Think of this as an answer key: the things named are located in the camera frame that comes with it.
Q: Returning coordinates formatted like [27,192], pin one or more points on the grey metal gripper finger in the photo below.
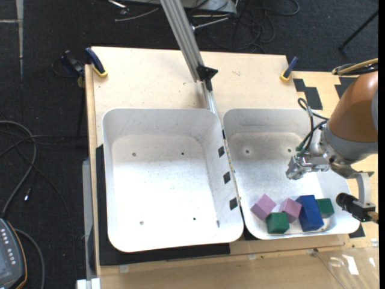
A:
[297,160]
[292,172]

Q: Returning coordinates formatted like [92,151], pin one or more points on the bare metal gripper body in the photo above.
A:
[319,161]

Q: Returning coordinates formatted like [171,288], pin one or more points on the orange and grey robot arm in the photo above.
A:
[356,107]

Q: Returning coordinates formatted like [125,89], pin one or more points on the white plastic tray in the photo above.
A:
[264,173]
[162,185]

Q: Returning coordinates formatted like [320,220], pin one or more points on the pink cube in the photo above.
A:
[262,207]
[290,209]

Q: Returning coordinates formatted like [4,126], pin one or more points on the blue cube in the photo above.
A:
[309,214]

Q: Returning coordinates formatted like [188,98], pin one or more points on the green cube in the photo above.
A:
[325,207]
[277,223]

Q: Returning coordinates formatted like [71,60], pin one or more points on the thin black and white rod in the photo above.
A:
[231,161]

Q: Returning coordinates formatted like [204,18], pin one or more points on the pale wood board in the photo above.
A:
[150,77]

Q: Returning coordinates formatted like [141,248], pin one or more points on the black cylinder on white bracket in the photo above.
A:
[355,206]

